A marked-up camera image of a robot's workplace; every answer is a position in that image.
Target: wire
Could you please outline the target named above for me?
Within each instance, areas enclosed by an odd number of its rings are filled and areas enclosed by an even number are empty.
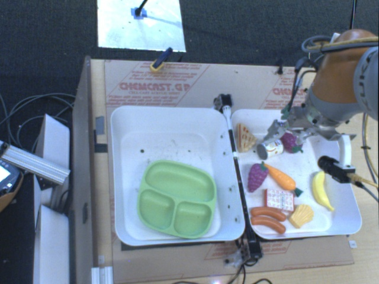
[[[171,284],[199,284],[197,282],[190,282],[190,281],[177,281]]]
[[[357,2],[357,0],[353,0],[353,8],[351,10],[351,19],[350,19],[350,26],[349,26],[350,30],[354,28],[356,2]]]
[[[261,283],[262,281],[266,281],[267,283],[272,284],[272,282],[269,279],[260,279],[252,284],[258,284],[258,283]]]
[[[70,189],[67,189],[67,190],[65,190],[65,191],[60,195],[58,208],[60,208],[61,205],[62,205],[63,197],[64,197],[66,194],[68,195],[69,192],[70,192]]]
[[[301,76],[300,76],[299,79],[297,79],[297,78],[298,78],[298,73],[295,73],[294,83],[293,83],[293,87],[292,87],[291,99],[290,99],[290,101],[289,101],[289,103],[288,103],[288,109],[287,109],[288,112],[289,112],[289,111],[291,110],[291,108],[292,108],[293,102],[294,102],[294,100],[295,100],[295,96],[296,96],[296,94],[297,94],[297,92],[298,92],[298,89],[299,89],[300,85],[301,85],[302,82],[303,82],[303,78],[304,78],[304,76],[305,76],[306,74],[308,74],[308,73],[316,73],[316,71],[315,71],[315,70],[306,70],[306,71],[304,71],[304,72],[301,74]]]
[[[362,182],[359,182],[359,181],[355,181],[354,182],[354,185],[356,186],[356,187],[359,187],[359,188],[362,188],[363,190],[365,190],[366,192],[368,192],[378,203],[379,203],[379,199],[378,199],[378,197],[376,197],[375,195],[374,195],[374,193],[371,191],[371,190],[369,190],[366,186],[364,186],[363,184],[362,184]]]
[[[4,99],[3,99],[2,95],[1,95],[1,93],[0,93],[0,101],[1,101],[1,105],[2,105],[3,110],[4,110],[5,118],[7,118],[8,117],[7,106],[5,105],[5,102],[4,102]],[[8,127],[7,127],[7,133],[8,133],[8,135],[7,135],[8,143],[10,143],[11,142],[11,137],[9,136]]]
[[[317,64],[322,58],[324,58],[325,57],[325,55],[324,54],[321,54],[321,55],[319,55],[317,58],[315,58],[314,60],[313,60],[313,62],[315,62],[315,64]]]
[[[372,181],[369,181],[369,180],[366,180],[360,176],[358,176],[356,173],[347,173],[346,174],[352,181],[355,181],[355,182],[364,182],[366,184],[369,184],[373,187],[376,187],[378,188],[378,185]]]
[[[346,49],[354,49],[359,47],[372,47],[372,46],[378,46],[378,37],[366,37],[366,38],[359,38],[354,40],[347,40],[347,41],[341,41],[341,42],[333,42],[333,43],[327,43],[322,45],[316,45],[316,46],[309,46],[309,42],[314,42],[314,40],[319,41],[320,39],[326,39],[326,36],[323,35],[317,35],[310,37],[306,39],[301,44],[301,49],[306,53],[327,53],[327,52],[333,52],[333,51],[340,51],[340,50],[346,50]]]
[[[53,117],[53,118],[57,118],[57,119],[60,119],[59,116],[62,115],[65,111],[67,111],[68,109],[72,109],[73,108],[73,103],[70,103],[66,99],[63,99],[63,98],[60,98],[60,97],[75,99],[75,96],[67,94],[67,93],[48,93],[46,95],[29,96],[29,97],[27,97],[27,98],[25,98],[23,100],[20,100],[18,103],[16,103],[15,106],[12,108],[12,110],[9,113],[6,113],[5,118],[0,122],[0,125],[6,123],[7,133],[8,133],[8,136],[7,136],[8,142],[9,143],[13,142],[16,146],[24,149],[22,147],[21,142],[20,142],[20,131],[22,130],[22,128],[27,123],[29,123],[32,120],[38,119],[38,116],[37,117],[32,117],[32,118],[28,119],[27,121],[25,121],[23,124],[21,124],[21,126],[19,126],[19,129],[17,131],[17,135],[16,136],[13,136],[13,133],[12,133],[12,130],[11,130],[11,122],[10,122],[10,120],[11,120],[11,118],[17,112],[19,112],[20,110],[22,110],[23,108],[25,108],[26,106],[28,106],[29,104],[31,104],[32,102],[34,102],[36,100],[39,100],[39,99],[52,99],[52,100],[58,101],[60,103],[63,103],[64,105],[66,105],[66,108],[64,108],[63,110],[61,110],[55,117]]]
[[[242,284],[244,284],[246,279],[246,269],[245,269],[245,262],[241,264],[241,266],[238,268],[237,273],[227,282],[227,284],[232,284],[240,275],[241,271],[243,270],[243,280]]]
[[[246,261],[245,266],[252,267],[252,266],[256,265],[257,263],[258,263],[257,259],[249,259]]]
[[[375,178],[378,177],[378,171],[375,169],[375,166],[371,160],[371,157],[368,153],[369,147],[367,146],[367,122],[368,122],[368,115],[366,113],[363,114],[363,119],[362,119],[362,145],[363,145],[363,151],[364,151],[364,156],[366,159],[366,164],[367,168],[370,171],[370,175],[372,177],[372,180],[377,183],[377,180]]]

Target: green plate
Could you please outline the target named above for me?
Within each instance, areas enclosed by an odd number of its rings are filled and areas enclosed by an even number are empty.
[[[143,175],[137,211],[148,227],[182,238],[198,238],[210,228],[216,184],[196,167],[158,160]]]

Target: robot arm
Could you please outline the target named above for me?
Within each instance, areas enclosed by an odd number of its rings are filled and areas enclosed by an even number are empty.
[[[365,47],[360,42],[363,39],[370,39],[367,45],[372,47]],[[334,48],[328,52],[321,49],[326,55],[305,102],[301,106],[290,106],[284,117],[286,121],[275,120],[265,142],[277,140],[286,131],[298,136],[298,144],[316,134],[338,140],[341,135],[335,128],[355,114],[365,112],[378,120],[377,41],[370,32],[349,30],[333,42]]]

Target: toy sausage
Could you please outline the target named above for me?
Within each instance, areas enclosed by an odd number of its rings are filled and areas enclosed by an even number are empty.
[[[278,221],[285,221],[287,218],[279,209],[273,207],[254,207],[250,210],[251,216],[256,217],[258,215],[267,215],[273,217]]]
[[[250,220],[251,220],[251,224],[253,225],[264,225],[275,230],[278,234],[285,233],[285,226],[273,218],[258,216],[258,217],[252,217]]]

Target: toy carrot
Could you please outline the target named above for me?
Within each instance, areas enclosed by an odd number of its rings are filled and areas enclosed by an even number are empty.
[[[268,174],[286,191],[294,191],[296,196],[300,196],[303,191],[296,188],[296,182],[289,175],[282,172],[281,170],[274,168],[266,163],[264,163],[268,169]]]

